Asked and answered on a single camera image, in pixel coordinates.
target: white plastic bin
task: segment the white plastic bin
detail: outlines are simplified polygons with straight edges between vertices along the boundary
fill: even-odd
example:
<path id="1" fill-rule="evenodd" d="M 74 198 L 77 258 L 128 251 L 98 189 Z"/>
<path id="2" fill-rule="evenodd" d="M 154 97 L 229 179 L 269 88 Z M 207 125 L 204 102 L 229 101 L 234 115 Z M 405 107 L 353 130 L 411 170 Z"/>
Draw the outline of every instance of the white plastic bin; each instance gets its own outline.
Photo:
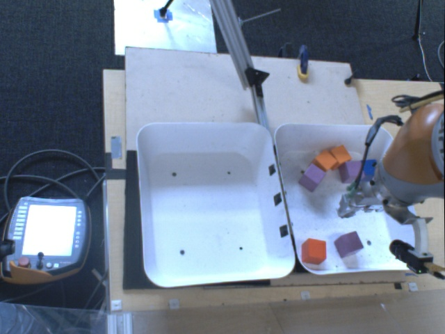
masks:
<path id="1" fill-rule="evenodd" d="M 295 264 L 273 142 L 253 123 L 137 136 L 143 261 L 158 286 L 280 278 Z"/>
<path id="2" fill-rule="evenodd" d="M 389 251 L 395 239 L 414 244 L 410 225 L 400 225 L 384 212 L 356 213 L 339 218 L 337 207 L 348 184 L 342 184 L 337 170 L 329 170 L 313 193 L 298 181 L 302 172 L 322 150 L 344 145 L 353 160 L 362 159 L 366 125 L 282 125 L 275 132 L 277 155 L 282 172 L 289 217 L 292 222 L 298 257 L 308 238 L 326 241 L 327 258 L 321 264 L 302 263 L 312 273 L 403 270 L 406 264 Z M 368 159 L 380 159 L 391 144 L 392 137 L 380 129 L 369 150 Z M 357 231 L 364 248 L 355 255 L 340 258 L 334 241 L 343 234 Z"/>

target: orange cube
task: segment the orange cube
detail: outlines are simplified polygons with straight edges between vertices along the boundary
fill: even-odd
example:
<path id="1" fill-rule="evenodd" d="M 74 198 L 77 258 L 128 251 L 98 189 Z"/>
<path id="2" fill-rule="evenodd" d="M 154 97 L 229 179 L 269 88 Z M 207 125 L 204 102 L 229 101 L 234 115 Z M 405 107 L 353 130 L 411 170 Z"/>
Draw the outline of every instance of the orange cube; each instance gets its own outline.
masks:
<path id="1" fill-rule="evenodd" d="M 326 260 L 326 241 L 309 238 L 302 244 L 301 253 L 303 262 L 320 264 Z"/>
<path id="2" fill-rule="evenodd" d="M 315 166 L 318 166 L 319 168 L 324 170 L 325 172 L 334 167 L 336 168 L 339 166 L 339 162 L 337 161 L 337 159 L 334 156 L 332 156 L 332 153 L 329 152 L 328 150 L 322 151 L 317 157 L 314 158 L 312 163 Z"/>
<path id="3" fill-rule="evenodd" d="M 353 159 L 350 156 L 348 150 L 343 145 L 340 145 L 339 147 L 336 147 L 336 148 L 332 148 L 330 150 L 330 152 L 331 152 L 332 156 L 335 157 L 335 159 L 337 160 L 337 163 L 338 163 L 336 166 L 332 167 L 332 170 L 337 169 L 345 162 L 348 162 L 351 159 Z"/>

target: blue clamp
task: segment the blue clamp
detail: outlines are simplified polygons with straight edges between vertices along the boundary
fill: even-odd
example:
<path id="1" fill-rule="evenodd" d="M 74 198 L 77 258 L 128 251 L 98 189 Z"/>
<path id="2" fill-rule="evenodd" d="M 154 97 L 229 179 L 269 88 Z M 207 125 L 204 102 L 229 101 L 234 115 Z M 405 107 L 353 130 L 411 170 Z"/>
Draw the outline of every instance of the blue clamp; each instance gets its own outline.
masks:
<path id="1" fill-rule="evenodd" d="M 158 22 L 162 22 L 167 24 L 169 21 L 173 20 L 173 14 L 170 10 L 167 10 L 165 16 L 162 16 L 161 9 L 154 11 L 154 18 L 158 20 Z"/>
<path id="2" fill-rule="evenodd" d="M 362 181 L 369 182 L 374 178 L 375 166 L 377 166 L 376 159 L 367 159 L 364 162 Z"/>
<path id="3" fill-rule="evenodd" d="M 309 65 L 309 52 L 307 51 L 306 45 L 301 45 L 300 51 L 298 52 L 298 58 L 300 59 L 300 64 L 297 67 L 298 78 L 305 81 L 309 76 L 307 67 Z"/>

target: black cable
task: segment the black cable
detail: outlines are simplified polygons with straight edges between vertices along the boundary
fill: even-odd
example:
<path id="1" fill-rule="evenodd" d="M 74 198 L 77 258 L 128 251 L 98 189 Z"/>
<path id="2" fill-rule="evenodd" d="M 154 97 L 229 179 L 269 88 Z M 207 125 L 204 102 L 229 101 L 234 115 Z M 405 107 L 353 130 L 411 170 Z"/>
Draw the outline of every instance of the black cable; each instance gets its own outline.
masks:
<path id="1" fill-rule="evenodd" d="M 100 286 L 102 286 L 102 283 L 105 281 L 105 278 L 108 276 L 108 269 L 105 270 L 104 275 L 100 278 L 99 282 L 97 283 L 96 287 L 93 289 L 90 297 L 88 298 L 88 300 L 86 301 L 86 304 L 84 305 L 83 309 L 87 309 L 88 305 L 90 304 L 90 302 L 92 301 L 92 298 L 94 297 L 94 295 L 96 294 L 96 292 L 99 290 Z"/>
<path id="2" fill-rule="evenodd" d="M 90 302 L 92 301 L 92 298 L 94 297 L 94 295 L 96 294 L 96 292 L 99 290 L 100 286 L 102 286 L 102 283 L 105 281 L 106 277 L 108 276 L 108 269 L 105 270 L 104 275 L 100 278 L 99 282 L 97 283 L 96 287 L 93 289 L 90 297 L 88 298 L 88 300 L 86 301 L 86 304 L 84 305 L 84 307 L 82 308 L 83 310 L 85 310 L 88 305 L 90 304 Z M 79 324 L 79 322 L 83 319 L 84 315 L 80 315 L 79 318 L 77 318 L 76 322 L 74 323 L 74 325 L 72 326 L 73 328 L 76 328 L 77 325 Z"/>
<path id="3" fill-rule="evenodd" d="M 91 189 L 88 191 L 88 193 L 85 196 L 85 201 L 87 199 L 89 199 L 89 197 L 91 196 L 91 193 L 105 180 L 105 176 L 103 175 L 96 183 L 94 186 L 91 187 Z"/>
<path id="4" fill-rule="evenodd" d="M 76 154 L 69 152 L 69 151 L 64 151 L 64 150 L 41 150 L 41 151 L 36 151 L 33 153 L 30 153 L 28 155 L 26 155 L 25 157 L 21 158 L 19 161 L 17 161 L 15 163 L 15 165 L 9 170 L 6 179 L 5 179 L 5 184 L 3 187 L 3 198 L 5 201 L 5 205 L 7 210 L 10 212 L 11 211 L 11 206 L 9 203 L 9 199 L 8 199 L 8 185 L 9 185 L 9 181 L 10 178 L 14 172 L 14 170 L 24 161 L 26 161 L 27 159 L 30 159 L 31 157 L 40 155 L 40 154 L 45 154 L 45 153 L 56 153 L 56 154 L 64 154 L 66 156 L 70 156 L 71 158 L 75 159 L 76 161 L 78 161 L 79 163 L 83 164 L 84 166 L 86 166 L 86 168 L 88 168 L 88 170 L 90 170 L 90 172 L 92 173 L 92 175 L 94 176 L 94 178 L 96 180 L 99 180 L 99 175 L 96 173 L 96 171 L 93 169 L 93 167 L 87 162 L 85 161 L 83 158 L 81 158 L 80 156 L 77 156 Z"/>
<path id="5" fill-rule="evenodd" d="M 418 102 L 420 97 L 412 97 L 411 95 L 397 95 L 391 98 L 391 101 L 398 107 L 404 108 L 415 102 Z"/>
<path id="6" fill-rule="evenodd" d="M 437 48 L 437 57 L 439 59 L 439 62 L 440 62 L 440 65 L 442 66 L 442 68 L 444 68 L 444 61 L 442 60 L 442 56 L 440 55 L 440 49 L 444 46 L 444 42 L 445 41 L 442 41 Z"/>
<path id="7" fill-rule="evenodd" d="M 69 188 L 66 184 L 63 184 L 61 182 L 59 182 L 58 180 L 54 180 L 52 178 L 49 177 L 44 177 L 41 175 L 13 175 L 11 177 L 9 177 L 9 179 L 14 179 L 14 180 L 35 180 L 35 181 L 40 181 L 40 182 L 44 182 L 44 183 L 49 183 L 49 184 L 54 184 L 62 189 L 64 189 L 65 191 L 67 191 L 71 196 L 75 197 L 76 199 L 79 199 L 79 196 L 77 195 L 76 192 L 74 192 L 71 188 Z"/>
<path id="8" fill-rule="evenodd" d="M 357 189 L 359 187 L 359 183 L 362 180 L 362 173 L 363 173 L 363 169 L 364 169 L 364 164 L 366 163 L 366 159 L 368 157 L 368 151 L 369 151 L 369 147 L 371 146 L 372 142 L 374 141 L 375 137 L 377 136 L 378 130 L 380 129 L 380 126 L 382 126 L 383 124 L 385 124 L 386 122 L 390 122 L 392 124 L 396 124 L 398 126 L 402 126 L 403 125 L 403 121 L 401 119 L 400 116 L 398 115 L 388 115 L 388 116 L 383 116 L 381 118 L 378 118 L 374 125 L 371 126 L 371 128 L 368 131 L 368 134 L 366 135 L 366 140 L 364 142 L 365 144 L 365 150 L 364 150 L 364 154 L 363 154 L 363 159 L 362 159 L 362 165 L 360 166 L 360 171 L 359 174 L 357 175 L 357 177 L 355 178 L 354 181 L 354 189 Z"/>
<path id="9" fill-rule="evenodd" d="M 29 297 L 29 296 L 33 296 L 34 294 L 40 293 L 42 291 L 45 291 L 47 288 L 50 288 L 53 285 L 54 285 L 53 283 L 50 283 L 49 285 L 46 285 L 44 287 L 37 288 L 35 291 L 29 292 L 29 293 L 26 293 L 26 294 L 23 294 L 21 296 L 17 296 L 17 297 L 14 297 L 14 298 L 5 299 L 4 301 L 0 301 L 0 302 L 2 302 L 2 303 L 10 303 L 10 302 L 13 302 L 13 301 L 18 301 L 19 299 L 23 299 L 23 298 L 26 298 L 26 297 Z"/>
<path id="10" fill-rule="evenodd" d="M 105 172 L 105 167 L 93 167 L 93 169 L 97 172 Z M 62 177 L 59 177 L 56 179 L 57 182 L 61 182 L 63 180 L 66 180 L 68 178 L 74 177 L 75 175 L 80 175 L 82 173 L 88 172 L 90 169 L 89 168 L 83 168 L 81 170 L 75 170 L 74 172 L 68 173 L 66 175 L 63 175 Z M 6 177 L 0 177 L 0 181 L 5 180 Z M 53 185 L 53 183 L 51 184 L 46 184 L 42 187 L 40 187 L 39 189 L 35 190 L 34 192 L 28 194 L 28 197 L 32 197 L 35 196 L 36 194 L 44 191 L 45 189 L 49 188 L 51 185 Z M 0 218 L 0 224 L 3 223 L 3 221 L 8 217 L 10 212 L 6 212 L 6 214 L 4 214 L 1 218 Z"/>
<path id="11" fill-rule="evenodd" d="M 93 169 L 97 172 L 105 172 L 105 167 L 93 167 Z M 56 181 L 61 182 L 63 180 L 66 180 L 67 178 L 74 177 L 75 175 L 80 175 L 82 173 L 88 172 L 88 168 L 83 168 L 81 170 L 75 170 L 74 172 L 68 173 L 66 175 L 63 175 L 62 177 L 59 177 L 56 179 Z M 36 194 L 44 191 L 46 188 L 49 188 L 51 184 L 47 184 L 46 186 L 43 186 L 42 188 L 39 188 L 38 190 L 34 191 L 33 193 L 29 194 L 28 197 L 35 196 Z"/>
<path id="12" fill-rule="evenodd" d="M 434 98 L 438 95 L 443 95 L 443 90 L 437 90 L 435 92 L 424 95 L 423 97 L 412 97 L 411 95 L 397 95 L 391 98 L 391 101 L 398 107 L 404 108 L 406 106 L 410 106 L 413 103 L 422 102 L 424 100 L 428 100 Z"/>

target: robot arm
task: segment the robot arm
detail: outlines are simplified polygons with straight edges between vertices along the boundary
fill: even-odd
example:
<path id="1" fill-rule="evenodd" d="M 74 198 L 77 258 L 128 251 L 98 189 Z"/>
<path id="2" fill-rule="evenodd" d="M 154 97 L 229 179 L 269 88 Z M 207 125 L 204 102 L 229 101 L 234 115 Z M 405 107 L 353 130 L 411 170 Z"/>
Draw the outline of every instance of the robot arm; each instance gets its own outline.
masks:
<path id="1" fill-rule="evenodd" d="M 445 268 L 434 265 L 428 252 L 426 223 L 431 218 L 419 218 L 408 209 L 427 198 L 444 198 L 443 104 L 428 104 L 413 113 L 376 165 L 374 178 L 360 183 L 358 177 L 342 195 L 337 212 L 348 218 L 358 210 L 383 208 L 400 224 L 412 225 L 415 246 L 396 240 L 390 251 L 414 272 L 445 279 L 440 273 Z"/>

